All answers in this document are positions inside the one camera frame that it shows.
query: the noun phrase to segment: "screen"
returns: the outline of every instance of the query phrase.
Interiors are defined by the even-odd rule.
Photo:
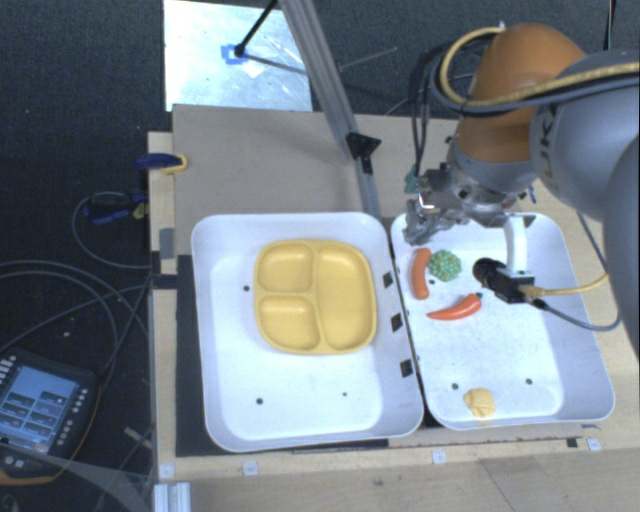
[[[48,453],[77,383],[22,366],[0,401],[0,435],[9,444]]]

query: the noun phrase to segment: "yellow cable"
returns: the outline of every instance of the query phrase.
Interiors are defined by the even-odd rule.
[[[609,275],[607,273],[604,273],[593,283],[585,284],[583,286],[577,286],[575,288],[555,288],[548,290],[546,288],[540,288],[531,284],[525,284],[518,287],[518,289],[522,293],[524,293],[527,300],[533,300],[539,297],[545,297],[547,295],[573,295],[575,293],[584,293],[594,290],[602,283],[604,283],[608,277]]]
[[[562,78],[556,78],[555,80],[550,80],[549,82],[534,85],[532,87],[526,87],[524,89],[519,89],[518,91],[509,94],[503,94],[502,96],[497,96],[488,100],[467,100],[466,98],[463,98],[451,88],[451,85],[448,81],[449,66],[451,66],[453,57],[458,52],[458,50],[460,50],[460,48],[462,48],[465,44],[469,43],[473,39],[477,39],[478,37],[482,37],[487,34],[498,34],[503,30],[504,29],[501,27],[485,27],[474,30],[462,36],[455,43],[453,43],[453,45],[451,45],[451,48],[449,48],[444,58],[442,59],[442,65],[440,66],[439,75],[440,87],[442,88],[442,92],[450,100],[458,103],[459,105],[466,105],[470,107],[493,107],[497,105],[515,103],[527,99],[530,96],[536,96],[538,94],[547,93],[571,85],[591,82],[594,80],[609,78],[617,75],[640,72],[640,62],[615,64],[613,66],[591,69],[588,71],[583,71],[582,73],[576,73]]]

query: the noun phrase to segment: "toy carrot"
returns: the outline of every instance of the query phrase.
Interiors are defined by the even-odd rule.
[[[470,293],[462,301],[450,308],[441,309],[427,313],[429,318],[434,320],[458,320],[470,316],[480,309],[482,301],[475,293]]]
[[[429,297],[429,288],[427,288],[427,281],[425,278],[425,270],[431,259],[431,251],[426,247],[418,249],[416,256],[413,259],[413,266],[411,267],[411,288],[416,299],[426,299]]]

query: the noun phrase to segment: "black floor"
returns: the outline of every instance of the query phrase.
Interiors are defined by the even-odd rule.
[[[613,46],[637,47],[639,4],[618,4]],[[316,5],[338,63],[398,47],[395,53],[343,74],[354,111],[376,114],[404,98],[408,75],[424,48],[504,20],[549,24],[594,52],[602,47],[609,9],[605,0],[318,0]],[[69,276],[107,293],[92,278],[68,268],[12,262],[72,265],[117,289],[144,283],[147,271],[114,268],[82,252],[72,235],[71,218],[76,205],[95,192],[144,188],[134,157],[145,152],[148,131],[171,129],[164,111],[163,59],[161,0],[0,3],[0,345],[92,298]],[[85,243],[102,257],[148,263],[145,221],[91,226],[80,218],[78,226]],[[6,277],[27,270],[32,275]],[[43,274],[54,271],[63,277]],[[126,297],[135,303],[138,292]],[[110,304],[122,333],[129,311],[116,301]],[[145,303],[139,315],[146,320]],[[99,306],[65,316],[18,345],[96,372],[113,351],[107,316]],[[148,364],[146,337],[134,324],[76,457],[83,464],[112,469],[125,463],[125,471],[140,475],[136,484],[149,473],[151,455],[142,447],[127,460],[136,442],[124,429],[145,433],[151,426]],[[22,512],[82,511],[92,510],[100,494],[99,487],[67,472],[48,485],[0,487],[0,504],[7,508],[14,497]],[[105,501],[103,510],[119,509],[114,501]]]

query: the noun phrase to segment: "yellow plate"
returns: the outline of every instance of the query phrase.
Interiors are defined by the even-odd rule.
[[[367,258],[331,240],[285,240],[256,260],[255,315],[262,337],[296,354],[355,352],[376,333],[376,296]]]

